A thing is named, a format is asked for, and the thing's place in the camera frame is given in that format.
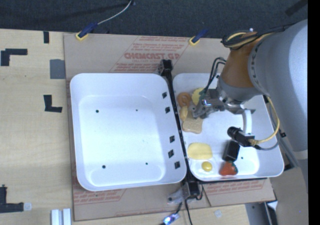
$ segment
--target white cable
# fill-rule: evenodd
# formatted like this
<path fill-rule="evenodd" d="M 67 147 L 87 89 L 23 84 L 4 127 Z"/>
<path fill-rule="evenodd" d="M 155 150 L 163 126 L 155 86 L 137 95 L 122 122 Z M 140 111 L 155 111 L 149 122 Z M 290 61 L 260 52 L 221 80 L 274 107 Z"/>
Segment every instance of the white cable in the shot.
<path fill-rule="evenodd" d="M 132 2 L 132 0 L 130 0 L 129 3 L 126 5 L 126 7 L 125 7 L 123 10 L 121 10 L 120 12 L 118 12 L 117 14 L 113 15 L 112 17 L 110 17 L 110 18 L 108 18 L 108 19 L 105 19 L 105 20 L 102 20 L 102 21 L 98 22 L 98 25 L 100 25 L 100 24 L 102 24 L 102 23 L 105 23 L 105 22 L 107 22 L 107 21 L 110 21 L 110 20 L 113 19 L 114 17 L 117 17 L 118 15 L 122 14 L 125 10 L 128 9 L 128 7 L 131 5 L 131 2 Z"/>

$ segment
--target cardboard sheet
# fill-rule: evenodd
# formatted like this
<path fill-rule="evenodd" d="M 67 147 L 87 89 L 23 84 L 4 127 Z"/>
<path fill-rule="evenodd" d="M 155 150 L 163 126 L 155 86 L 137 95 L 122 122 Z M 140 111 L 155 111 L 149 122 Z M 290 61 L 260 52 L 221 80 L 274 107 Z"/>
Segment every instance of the cardboard sheet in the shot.
<path fill-rule="evenodd" d="M 186 37 L 90 34 L 78 41 L 74 33 L 64 34 L 67 111 L 72 166 L 74 220 L 91 220 L 175 211 L 168 195 L 180 184 L 90 192 L 76 176 L 70 81 L 80 73 L 153 73 L 162 59 L 173 63 L 172 75 L 209 73 L 216 57 L 227 58 L 229 50 L 220 39 L 203 38 L 196 46 Z M 261 201 L 273 201 L 269 179 L 219 182 L 204 185 L 205 196 L 190 208 L 207 208 Z"/>

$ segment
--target plastic tray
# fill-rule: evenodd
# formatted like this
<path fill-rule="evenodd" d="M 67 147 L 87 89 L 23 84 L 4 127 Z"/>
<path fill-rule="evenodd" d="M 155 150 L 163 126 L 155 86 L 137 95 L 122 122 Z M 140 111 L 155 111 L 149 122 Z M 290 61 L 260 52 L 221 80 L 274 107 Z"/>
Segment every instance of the plastic tray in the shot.
<path fill-rule="evenodd" d="M 70 83 L 79 183 L 89 191 L 180 182 L 187 167 L 167 82 L 82 73 Z"/>
<path fill-rule="evenodd" d="M 208 83 L 208 79 L 209 74 L 207 73 L 178 74 L 173 79 L 173 89 L 176 97 L 181 92 L 192 94 L 194 90 L 204 88 Z M 215 78 L 210 88 L 215 88 L 216 85 L 217 79 Z M 255 109 L 255 112 L 251 115 L 251 119 L 252 133 L 257 140 L 265 139 L 274 132 L 264 99 L 261 95 L 255 96 L 243 106 L 247 109 Z M 256 150 L 253 147 L 241 146 L 238 158 L 234 162 L 238 169 L 238 174 L 221 176 L 219 170 L 224 163 L 222 156 L 226 143 L 230 140 L 227 130 L 231 126 L 243 129 L 243 116 L 235 115 L 225 110 L 213 112 L 205 118 L 202 122 L 202 132 L 199 134 L 182 131 L 186 150 L 191 143 L 206 143 L 210 145 L 213 153 L 213 157 L 207 160 L 213 166 L 210 172 L 202 169 L 202 163 L 206 160 L 188 158 L 190 170 L 197 179 L 206 182 L 245 180 L 276 177 L 283 172 L 284 161 L 279 147 L 272 150 Z M 274 137 L 262 143 L 261 146 L 268 148 L 275 145 L 276 142 L 277 139 Z"/>

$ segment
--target yellow cable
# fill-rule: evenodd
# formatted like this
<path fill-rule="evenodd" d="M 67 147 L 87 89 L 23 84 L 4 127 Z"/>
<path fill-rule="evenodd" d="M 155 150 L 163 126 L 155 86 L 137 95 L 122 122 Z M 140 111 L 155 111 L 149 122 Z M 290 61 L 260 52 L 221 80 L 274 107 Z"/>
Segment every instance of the yellow cable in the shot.
<path fill-rule="evenodd" d="M 233 39 L 234 37 L 239 36 L 239 35 L 244 35 L 244 34 L 246 34 L 246 33 L 247 33 L 247 32 L 235 33 L 235 34 L 229 36 L 229 37 L 227 38 L 227 41 L 230 41 L 230 40 Z M 259 38 L 264 38 L 264 37 L 266 37 L 266 36 L 268 36 L 268 35 L 271 35 L 271 34 L 273 34 L 273 33 L 266 33 L 266 34 L 261 35 Z M 245 44 L 247 44 L 247 43 L 250 43 L 250 42 L 254 41 L 255 39 L 257 39 L 257 36 L 253 36 L 253 37 L 247 38 L 246 40 L 241 41 L 241 42 L 238 42 L 238 43 L 235 43 L 235 44 L 228 44 L 228 42 L 227 42 L 226 45 L 225 45 L 225 47 L 227 47 L 227 48 L 240 47 L 240 46 L 242 46 L 242 45 L 245 45 Z"/>
<path fill-rule="evenodd" d="M 258 144 L 261 144 L 261 143 L 265 143 L 265 142 L 269 141 L 270 139 L 272 139 L 277 134 L 277 132 L 279 131 L 279 128 L 280 128 L 280 120 L 279 120 L 278 115 L 276 113 L 274 104 L 272 103 L 271 99 L 268 96 L 266 98 L 269 101 L 269 103 L 270 103 L 270 105 L 271 105 L 271 107 L 273 109 L 273 112 L 275 113 L 275 116 L 276 116 L 276 128 L 275 128 L 273 134 L 271 134 L 268 138 L 260 139 L 260 140 L 258 140 L 258 139 L 250 139 L 249 142 L 251 143 L 252 146 L 258 145 Z"/>

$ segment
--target blue clamp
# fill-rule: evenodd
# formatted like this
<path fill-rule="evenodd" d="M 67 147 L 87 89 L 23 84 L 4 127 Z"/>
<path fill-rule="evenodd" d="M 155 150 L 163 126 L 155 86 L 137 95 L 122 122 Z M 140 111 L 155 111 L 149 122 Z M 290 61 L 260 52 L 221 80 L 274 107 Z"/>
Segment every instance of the blue clamp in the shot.
<path fill-rule="evenodd" d="M 75 34 L 76 39 L 79 40 L 79 41 L 84 40 L 88 36 L 88 33 L 93 31 L 97 26 L 98 26 L 97 22 L 89 23 L 82 31 L 80 31 L 79 33 Z"/>
<path fill-rule="evenodd" d="M 201 30 L 197 35 L 195 35 L 195 36 L 193 36 L 193 37 L 191 37 L 191 38 L 189 39 L 189 44 L 190 44 L 191 46 L 195 46 L 196 44 L 199 43 L 200 38 L 203 38 L 207 33 L 208 33 L 208 30 L 207 30 L 207 29 Z"/>

